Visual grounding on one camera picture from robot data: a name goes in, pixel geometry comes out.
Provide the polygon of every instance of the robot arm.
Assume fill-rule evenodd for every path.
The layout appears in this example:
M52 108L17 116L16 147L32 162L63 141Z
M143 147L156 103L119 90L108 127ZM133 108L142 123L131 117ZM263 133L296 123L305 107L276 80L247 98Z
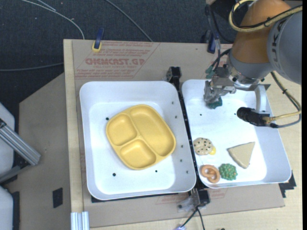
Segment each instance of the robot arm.
M302 83L302 6L294 10L282 0L253 0L240 27L232 23L232 13L229 19L231 26L239 32L227 64L216 67L212 79L206 81L204 99L209 108L221 105L221 97L235 93L237 89L258 89L259 81L273 71ZM258 96L261 93L256 92L257 102L263 100ZM257 109L251 111L259 117L260 110ZM239 114L246 117L242 110ZM265 125L263 115L258 125Z

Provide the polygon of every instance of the divided yellow plate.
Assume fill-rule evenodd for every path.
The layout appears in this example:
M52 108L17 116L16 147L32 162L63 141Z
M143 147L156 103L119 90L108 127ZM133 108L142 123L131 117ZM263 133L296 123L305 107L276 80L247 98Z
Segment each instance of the divided yellow plate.
M106 125L106 136L112 148L131 169L142 170L169 156L176 139L158 112L151 106L132 106Z

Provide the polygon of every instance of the wooden edge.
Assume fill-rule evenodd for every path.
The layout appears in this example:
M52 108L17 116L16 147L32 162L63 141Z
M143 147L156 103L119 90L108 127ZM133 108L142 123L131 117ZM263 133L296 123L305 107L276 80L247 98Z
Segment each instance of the wooden edge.
M69 173L71 190L71 211L83 212L83 193L81 163L79 151L79 134L76 109L76 91L74 81L72 40L64 39L64 73L66 88L67 131L69 150Z

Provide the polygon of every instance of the table top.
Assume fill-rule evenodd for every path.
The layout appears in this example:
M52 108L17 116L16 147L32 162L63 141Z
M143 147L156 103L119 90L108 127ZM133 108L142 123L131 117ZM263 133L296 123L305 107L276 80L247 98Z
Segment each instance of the table top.
M70 166L70 183L71 183L71 210L72 212L84 211L83 203L83 187L81 179L81 164L79 153L79 135L78 121L76 112L76 82L74 71L74 48L73 43L80 40L64 40L64 61L65 61L65 84L66 84L66 104L67 104L67 119L68 119L68 142L69 142L69 166ZM92 44L90 40L84 40L87 44ZM155 43L160 48L157 49L160 55L163 55L160 61L168 65L168 59L175 55L182 55L185 49L185 55L182 55L182 61L187 65L187 57L191 56L194 61L198 61L199 65L208 65L208 59L211 61L213 55L206 52L205 44L180 44L180 43ZM199 68L190 68L182 66L183 81L199 76ZM143 71L144 74L152 74L151 72ZM301 103L301 86L280 77L282 84L291 92L291 94ZM295 109L290 101L284 96L278 86L274 83L271 76L267 76L264 83L272 84L267 90L267 96L270 101L271 108L275 116L284 113L294 112ZM287 123L289 120L281 120L278 123ZM259 209L251 211L240 211L227 214L213 214L203 216L206 229L302 229L302 126L301 122L279 130L290 166L293 170L293 175L296 182L294 190L286 191L284 199L285 207ZM142 223L125 224L125 229L175 229L182 224L186 218L175 218L168 220L156 220ZM201 220L198 214L193 217L186 225L187 229L202 229ZM117 230L123 229L122 225L91 228L96 230Z

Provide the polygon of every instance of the black floor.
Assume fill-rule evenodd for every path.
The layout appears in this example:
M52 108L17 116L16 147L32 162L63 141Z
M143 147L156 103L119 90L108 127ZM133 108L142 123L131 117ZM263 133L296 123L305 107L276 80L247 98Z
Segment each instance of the black floor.
M0 103L18 119L18 104L63 72L63 66L26 69L63 62L63 39L95 39L99 27L105 40L149 39L106 0L0 0ZM155 42L199 43L208 20L205 0L108 0L129 15ZM221 32L233 41L227 22L236 0L211 5Z

